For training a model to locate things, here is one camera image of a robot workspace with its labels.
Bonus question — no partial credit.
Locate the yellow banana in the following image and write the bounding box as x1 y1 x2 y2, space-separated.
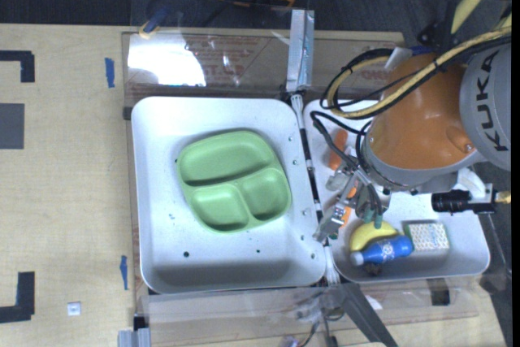
349 220 401 253

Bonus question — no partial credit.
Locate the blue bottle with white cap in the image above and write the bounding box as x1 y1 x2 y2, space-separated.
349 235 414 267

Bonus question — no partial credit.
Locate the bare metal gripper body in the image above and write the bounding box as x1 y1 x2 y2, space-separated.
335 163 392 218

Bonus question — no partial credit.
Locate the white patterned carton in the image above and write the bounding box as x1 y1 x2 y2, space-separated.
404 222 451 253

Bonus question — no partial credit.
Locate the black cylinder on white bracket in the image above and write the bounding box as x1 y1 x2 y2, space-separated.
431 168 497 215

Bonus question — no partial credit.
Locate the orange carrot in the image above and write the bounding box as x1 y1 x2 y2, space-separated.
327 128 349 171

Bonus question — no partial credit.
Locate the white plastic tray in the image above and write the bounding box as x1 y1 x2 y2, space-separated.
302 98 492 284
130 96 327 295

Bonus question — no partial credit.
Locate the thin black and white rod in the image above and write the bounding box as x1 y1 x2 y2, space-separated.
290 91 341 286

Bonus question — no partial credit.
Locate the green divided plate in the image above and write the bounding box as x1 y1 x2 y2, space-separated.
176 129 293 233

